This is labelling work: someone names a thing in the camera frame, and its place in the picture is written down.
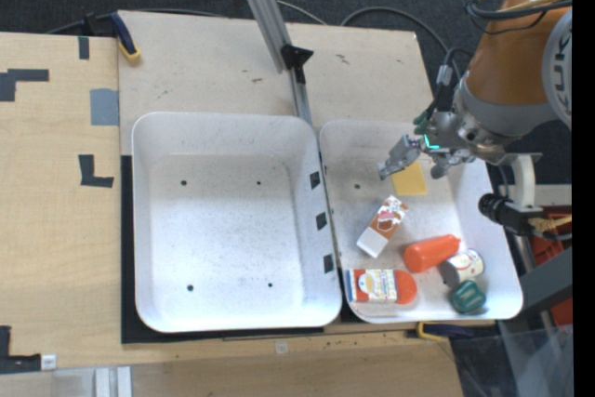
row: tray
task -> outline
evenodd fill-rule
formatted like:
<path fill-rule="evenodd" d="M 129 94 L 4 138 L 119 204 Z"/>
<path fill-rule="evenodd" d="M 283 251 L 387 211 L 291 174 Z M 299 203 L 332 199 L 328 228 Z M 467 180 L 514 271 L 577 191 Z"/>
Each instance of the tray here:
<path fill-rule="evenodd" d="M 162 333 L 317 327 L 341 308 L 315 133 L 151 112 L 132 130 L 135 301 Z"/>
<path fill-rule="evenodd" d="M 476 249 L 485 264 L 475 278 L 487 296 L 485 306 L 476 314 L 460 314 L 448 300 L 452 291 L 436 267 L 414 273 L 418 295 L 407 305 L 350 303 L 353 312 L 368 323 L 400 323 L 451 320 L 502 320 L 519 313 L 522 290 L 504 230 L 484 217 L 480 197 L 491 192 L 485 163 L 452 167 L 447 176 L 432 179 L 431 159 L 418 159 L 428 193 L 397 196 L 409 210 L 403 223 L 378 258 L 372 258 L 357 245 L 359 235 L 390 194 L 395 194 L 390 179 L 380 180 L 377 162 L 388 158 L 389 150 L 403 134 L 413 135 L 407 123 L 336 120 L 320 132 L 328 203 L 335 233 L 337 262 L 349 269 L 407 270 L 404 248 L 433 236 L 452 233 L 461 239 L 460 250 Z"/>

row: teal led light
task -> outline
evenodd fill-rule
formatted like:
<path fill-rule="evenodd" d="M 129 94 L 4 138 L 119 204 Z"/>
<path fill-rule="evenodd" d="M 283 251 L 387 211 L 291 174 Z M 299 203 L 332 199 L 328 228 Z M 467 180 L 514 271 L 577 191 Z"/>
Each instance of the teal led light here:
<path fill-rule="evenodd" d="M 430 144 L 430 140 L 428 139 L 428 136 L 425 134 L 424 140 L 426 141 L 426 146 L 428 146 L 428 149 L 440 149 L 440 146 L 438 144 Z"/>

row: white can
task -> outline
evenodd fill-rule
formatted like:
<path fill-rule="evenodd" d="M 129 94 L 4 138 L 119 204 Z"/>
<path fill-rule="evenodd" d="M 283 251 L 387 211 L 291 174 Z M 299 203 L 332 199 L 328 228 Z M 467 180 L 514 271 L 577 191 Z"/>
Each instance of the white can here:
<path fill-rule="evenodd" d="M 439 269 L 444 282 L 456 287 L 483 273 L 483 259 L 476 250 L 470 248 L 441 263 Z"/>

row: yellow sticky note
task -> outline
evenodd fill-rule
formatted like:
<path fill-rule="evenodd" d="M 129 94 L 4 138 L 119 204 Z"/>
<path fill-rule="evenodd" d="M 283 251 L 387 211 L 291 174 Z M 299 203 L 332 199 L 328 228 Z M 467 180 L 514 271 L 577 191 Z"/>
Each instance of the yellow sticky note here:
<path fill-rule="evenodd" d="M 415 161 L 408 167 L 390 176 L 397 195 L 424 195 L 428 193 L 421 164 Z"/>

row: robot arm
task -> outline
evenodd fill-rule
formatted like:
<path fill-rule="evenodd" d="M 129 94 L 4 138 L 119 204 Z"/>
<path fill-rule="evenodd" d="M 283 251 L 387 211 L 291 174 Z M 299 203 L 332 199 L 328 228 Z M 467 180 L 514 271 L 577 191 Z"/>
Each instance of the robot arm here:
<path fill-rule="evenodd" d="M 491 13 L 481 12 L 478 1 L 467 2 L 468 12 L 493 19 L 456 84 L 450 110 L 435 111 L 434 101 L 414 121 L 420 137 L 402 136 L 378 171 L 385 179 L 421 153 L 432 158 L 434 179 L 476 158 L 512 165 L 515 182 L 523 187 L 512 200 L 486 194 L 480 210 L 512 232 L 527 234 L 527 220 L 540 211 L 533 205 L 533 160 L 540 154 L 521 159 L 506 148 L 548 121 L 561 119 L 572 129 L 572 0 L 504 0 Z M 443 65 L 437 96 L 451 74 Z"/>

